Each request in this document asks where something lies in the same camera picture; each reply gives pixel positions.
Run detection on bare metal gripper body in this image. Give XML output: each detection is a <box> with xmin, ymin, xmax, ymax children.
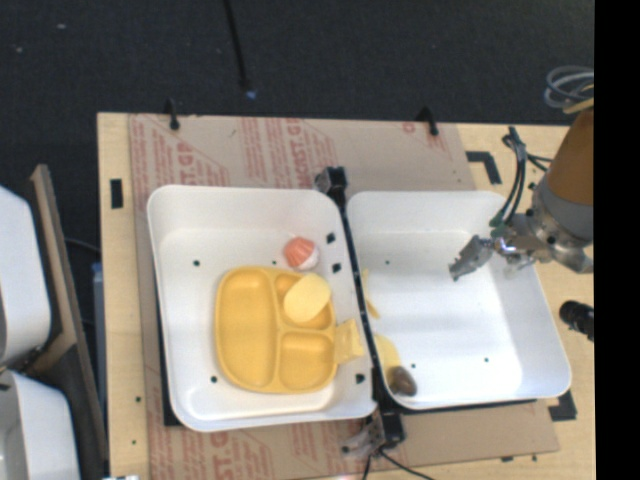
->
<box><xmin>491</xmin><ymin>206</ymin><xmax>594</xmax><ymax>275</ymax></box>

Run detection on white plastic tray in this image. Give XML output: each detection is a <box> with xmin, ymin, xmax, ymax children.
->
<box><xmin>345</xmin><ymin>189</ymin><xmax>573</xmax><ymax>412</ymax></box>
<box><xmin>145</xmin><ymin>183</ymin><xmax>379</xmax><ymax>434</ymax></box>

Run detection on pale yellow thin strip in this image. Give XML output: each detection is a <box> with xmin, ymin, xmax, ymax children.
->
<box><xmin>360</xmin><ymin>267</ymin><xmax>382</xmax><ymax>320</ymax></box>

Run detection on pale yellow round piece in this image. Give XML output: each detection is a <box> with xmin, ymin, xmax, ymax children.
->
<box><xmin>374</xmin><ymin>333</ymin><xmax>402</xmax><ymax>370</ymax></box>

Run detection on brown oval nut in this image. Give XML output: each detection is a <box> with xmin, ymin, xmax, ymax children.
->
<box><xmin>388</xmin><ymin>365</ymin><xmax>418</xmax><ymax>397</ymax></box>

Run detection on yellow cheese slice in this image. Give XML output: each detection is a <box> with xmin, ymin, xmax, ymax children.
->
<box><xmin>333</xmin><ymin>317</ymin><xmax>366</xmax><ymax>367</ymax></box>

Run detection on pale yellow oval slice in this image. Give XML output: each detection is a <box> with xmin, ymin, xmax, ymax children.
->
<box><xmin>282</xmin><ymin>272</ymin><xmax>333</xmax><ymax>325</ymax></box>

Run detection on brown cardboard board red print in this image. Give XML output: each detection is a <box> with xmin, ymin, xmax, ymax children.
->
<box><xmin>127</xmin><ymin>112</ymin><xmax>561</xmax><ymax>480</ymax></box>

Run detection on yellow divided plate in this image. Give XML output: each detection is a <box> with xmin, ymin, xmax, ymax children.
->
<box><xmin>214</xmin><ymin>264</ymin><xmax>338</xmax><ymax>396</ymax></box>

